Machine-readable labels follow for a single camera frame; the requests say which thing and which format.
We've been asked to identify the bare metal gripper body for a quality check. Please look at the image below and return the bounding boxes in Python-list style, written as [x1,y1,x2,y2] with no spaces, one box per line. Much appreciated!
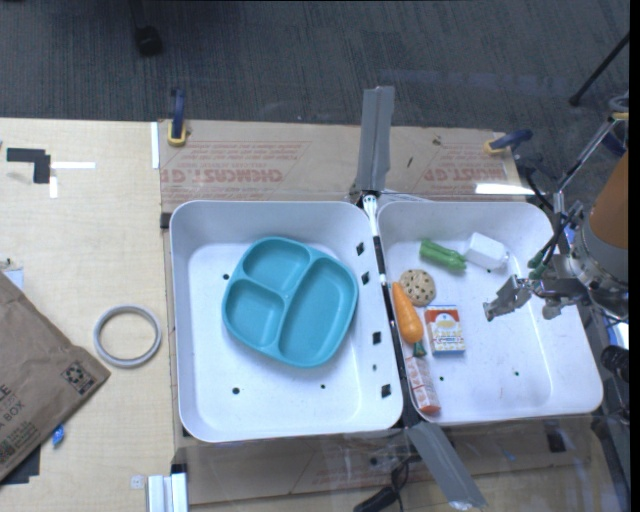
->
[533,251,630,320]

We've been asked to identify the white plastic bottle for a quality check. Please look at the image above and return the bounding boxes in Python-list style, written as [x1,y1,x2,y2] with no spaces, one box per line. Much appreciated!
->
[464,231,511,272]

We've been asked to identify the orange white blue carton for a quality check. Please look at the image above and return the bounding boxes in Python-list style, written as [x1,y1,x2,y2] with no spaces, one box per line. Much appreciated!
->
[423,303,467,357]

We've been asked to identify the white plastic tray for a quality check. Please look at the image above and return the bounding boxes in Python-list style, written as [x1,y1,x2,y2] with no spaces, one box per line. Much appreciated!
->
[168,199,405,444]
[375,200,605,428]

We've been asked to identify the green toy beans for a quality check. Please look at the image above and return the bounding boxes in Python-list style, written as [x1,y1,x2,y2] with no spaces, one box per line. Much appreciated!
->
[418,238,468,273]

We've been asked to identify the brown chocolate chip biscuit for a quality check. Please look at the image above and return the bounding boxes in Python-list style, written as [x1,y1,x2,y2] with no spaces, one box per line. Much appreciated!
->
[397,268,438,308]

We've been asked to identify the orange carrot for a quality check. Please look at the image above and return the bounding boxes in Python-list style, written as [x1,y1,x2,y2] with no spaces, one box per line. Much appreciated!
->
[390,280,429,359]

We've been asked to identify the orange and white packet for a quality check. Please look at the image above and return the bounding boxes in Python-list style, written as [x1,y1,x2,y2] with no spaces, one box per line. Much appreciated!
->
[404,355,443,416]

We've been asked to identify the blue divided plate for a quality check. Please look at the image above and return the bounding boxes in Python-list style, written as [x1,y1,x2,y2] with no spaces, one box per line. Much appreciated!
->
[220,235,360,370]

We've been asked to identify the brown cardboard board red print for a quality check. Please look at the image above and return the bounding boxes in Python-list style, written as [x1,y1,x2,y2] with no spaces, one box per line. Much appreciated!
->
[157,117,609,507]

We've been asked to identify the white tape roll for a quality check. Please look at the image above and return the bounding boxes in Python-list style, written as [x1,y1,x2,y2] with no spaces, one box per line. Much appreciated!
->
[92,303,164,370]

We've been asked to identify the brown paper envelope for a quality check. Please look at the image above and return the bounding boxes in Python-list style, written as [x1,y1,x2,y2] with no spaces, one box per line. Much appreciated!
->
[0,268,113,484]

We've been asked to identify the black cylinder on white bracket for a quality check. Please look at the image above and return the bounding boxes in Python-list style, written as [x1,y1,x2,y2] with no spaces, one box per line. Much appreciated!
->
[599,343,630,385]

